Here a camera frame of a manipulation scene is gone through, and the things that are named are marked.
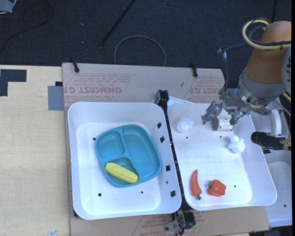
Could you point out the orange bell pepper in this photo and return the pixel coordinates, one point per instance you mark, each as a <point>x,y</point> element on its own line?
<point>216,188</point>

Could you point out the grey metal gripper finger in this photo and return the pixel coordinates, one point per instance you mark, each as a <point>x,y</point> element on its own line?
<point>236,118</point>
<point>211,112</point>

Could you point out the yellow corn cob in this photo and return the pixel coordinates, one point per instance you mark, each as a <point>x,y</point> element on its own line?
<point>121,172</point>

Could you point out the black cylinder on white bracket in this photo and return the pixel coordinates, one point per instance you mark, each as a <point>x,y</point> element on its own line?
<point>265,139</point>

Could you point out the white garlic bulb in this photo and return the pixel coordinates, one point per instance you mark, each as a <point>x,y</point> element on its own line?
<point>184,125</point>
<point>236,144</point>

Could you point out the white paper sheet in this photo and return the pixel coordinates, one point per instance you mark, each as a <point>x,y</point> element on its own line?
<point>180,100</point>

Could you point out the brown cardboard board red print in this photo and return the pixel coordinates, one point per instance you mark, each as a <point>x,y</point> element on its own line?
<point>137,85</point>

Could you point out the white plastic tray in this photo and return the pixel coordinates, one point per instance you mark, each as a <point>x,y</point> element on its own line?
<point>123,200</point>
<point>211,154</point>

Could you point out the blue divided plate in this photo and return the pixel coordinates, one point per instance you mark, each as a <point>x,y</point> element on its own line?
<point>140,144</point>

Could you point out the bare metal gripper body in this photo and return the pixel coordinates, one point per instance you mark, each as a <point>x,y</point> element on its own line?
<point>236,102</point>

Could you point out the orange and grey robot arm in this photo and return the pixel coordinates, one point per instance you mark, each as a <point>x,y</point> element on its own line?
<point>268,60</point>

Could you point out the small white can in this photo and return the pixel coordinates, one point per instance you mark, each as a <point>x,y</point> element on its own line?
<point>225,125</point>

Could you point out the thin black and white rod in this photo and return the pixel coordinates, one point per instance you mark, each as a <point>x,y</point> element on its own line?
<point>173,146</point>

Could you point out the orange chili pepper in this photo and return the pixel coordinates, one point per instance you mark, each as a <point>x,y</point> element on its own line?
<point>194,184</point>

